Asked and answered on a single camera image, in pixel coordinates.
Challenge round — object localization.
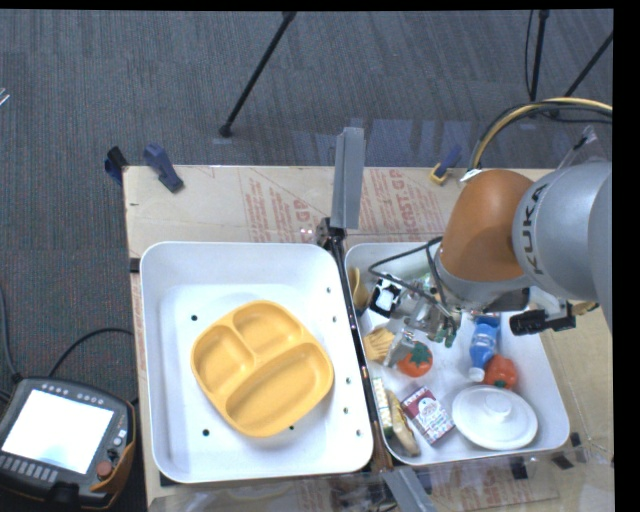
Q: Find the brown cardboard board red print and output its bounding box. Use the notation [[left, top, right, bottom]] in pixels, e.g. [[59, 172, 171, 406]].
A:
[[122, 164, 613, 512]]

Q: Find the black cylinder on white bracket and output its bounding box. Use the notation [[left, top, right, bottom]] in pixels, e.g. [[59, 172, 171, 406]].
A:
[[509, 286, 577, 337]]

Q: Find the tan waffle biscuit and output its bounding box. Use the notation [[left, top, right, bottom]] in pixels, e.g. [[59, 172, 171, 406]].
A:
[[362, 326, 397, 364]]

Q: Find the white plastic tray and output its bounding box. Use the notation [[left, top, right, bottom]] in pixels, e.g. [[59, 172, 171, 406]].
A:
[[139, 241, 375, 485], [343, 242, 572, 468]]

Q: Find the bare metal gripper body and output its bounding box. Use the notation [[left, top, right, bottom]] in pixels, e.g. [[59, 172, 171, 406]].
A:
[[399, 282, 464, 347]]

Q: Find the orange pepper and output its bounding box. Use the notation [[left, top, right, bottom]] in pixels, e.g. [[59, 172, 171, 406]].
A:
[[482, 354, 519, 391]]

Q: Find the blue bottle with white cap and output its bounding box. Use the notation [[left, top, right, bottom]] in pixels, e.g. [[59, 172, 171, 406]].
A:
[[467, 314, 503, 384]]

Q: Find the yellow divided plate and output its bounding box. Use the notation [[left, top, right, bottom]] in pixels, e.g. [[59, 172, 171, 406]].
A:
[[190, 299, 336, 439]]

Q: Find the white bowl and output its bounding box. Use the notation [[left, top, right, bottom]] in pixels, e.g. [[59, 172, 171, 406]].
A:
[[451, 384, 540, 452]]

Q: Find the tan bread sandwich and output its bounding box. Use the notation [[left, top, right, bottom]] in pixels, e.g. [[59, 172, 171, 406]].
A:
[[386, 389, 422, 458]]

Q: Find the yellow banana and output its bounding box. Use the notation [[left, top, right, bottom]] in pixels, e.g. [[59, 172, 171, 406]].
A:
[[349, 266, 372, 312]]

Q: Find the yellow and green packet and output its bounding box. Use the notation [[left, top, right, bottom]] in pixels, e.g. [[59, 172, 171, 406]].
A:
[[370, 376, 395, 437]]

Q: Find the red and white carton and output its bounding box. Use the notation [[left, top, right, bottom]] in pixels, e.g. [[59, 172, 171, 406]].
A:
[[400, 385, 457, 446]]

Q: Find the black and white carton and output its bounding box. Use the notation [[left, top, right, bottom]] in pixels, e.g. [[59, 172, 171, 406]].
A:
[[368, 273, 405, 320]]

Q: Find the black block with thin wires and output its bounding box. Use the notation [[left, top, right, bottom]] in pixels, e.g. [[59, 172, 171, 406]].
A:
[[315, 218, 347, 251]]

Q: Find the thin black rod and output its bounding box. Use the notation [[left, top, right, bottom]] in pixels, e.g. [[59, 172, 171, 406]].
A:
[[323, 233, 394, 472]]

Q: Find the orange tomato with green top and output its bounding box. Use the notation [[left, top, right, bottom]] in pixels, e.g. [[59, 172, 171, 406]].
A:
[[396, 340, 435, 379]]

